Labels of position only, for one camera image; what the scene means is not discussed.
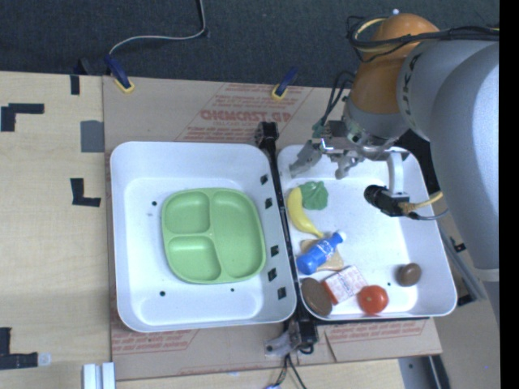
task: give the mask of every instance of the plastic bottle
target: plastic bottle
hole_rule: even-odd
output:
[[[345,239],[346,234],[341,230],[336,231],[331,237],[320,239],[308,252],[298,256],[296,259],[298,270],[308,276],[313,274],[319,266],[332,257],[336,246]]]

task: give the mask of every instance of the cardboard sheet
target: cardboard sheet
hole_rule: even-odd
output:
[[[103,78],[106,207],[111,295],[115,295],[110,221],[109,156],[126,141],[253,143],[259,122],[277,122],[279,149],[304,143],[328,103],[327,88],[290,87],[274,101],[268,85],[132,78],[122,93]],[[340,116],[339,102],[331,118]],[[278,337],[282,324],[141,334],[127,329],[111,304],[112,358],[118,380],[206,374],[278,367],[266,357],[264,341]],[[299,365],[374,360],[441,353],[432,319],[348,323],[319,327],[320,341]]]

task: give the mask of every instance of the white plastic tray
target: white plastic tray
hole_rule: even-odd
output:
[[[281,150],[278,166],[281,184],[286,195],[290,190],[309,181],[323,181],[328,190],[328,206],[322,211],[306,211],[315,226],[325,233],[342,229],[347,234],[338,251],[346,265],[355,265],[368,284],[384,287],[389,296],[388,307],[375,317],[365,315],[354,297],[334,306],[327,321],[359,320],[365,318],[417,318],[449,314],[456,306],[457,292],[447,257],[435,221],[389,217],[364,199],[364,190],[372,184],[388,186],[386,162],[365,160],[350,170],[342,180],[334,177],[337,164],[323,156],[313,168],[292,178],[289,165],[293,164],[302,146]],[[409,155],[403,162],[404,191],[413,202],[428,199],[427,188],[416,158]],[[423,207],[420,214],[432,215],[431,206]],[[289,223],[294,254],[300,253],[299,244],[315,239],[309,233],[299,232]],[[401,287],[396,281],[397,269],[410,262],[422,268],[422,278],[412,287]],[[312,277],[322,280],[333,272],[320,271]]]
[[[279,323],[294,312],[281,217],[268,159],[258,148],[129,142],[115,148],[110,171],[117,305],[129,328],[148,332]],[[169,269],[161,204],[175,192],[202,187],[237,189],[256,205],[267,250],[258,275],[228,284],[189,284]]]

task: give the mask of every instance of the green plate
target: green plate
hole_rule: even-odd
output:
[[[258,211],[239,190],[172,194],[162,205],[162,237],[171,271],[187,282],[247,280],[265,264]]]

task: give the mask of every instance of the yellow banana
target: yellow banana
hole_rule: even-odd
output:
[[[294,226],[301,232],[312,233],[317,237],[323,237],[323,233],[320,232],[314,224],[308,219],[304,208],[302,207],[302,192],[299,187],[293,188],[289,197],[286,200],[289,217]]]

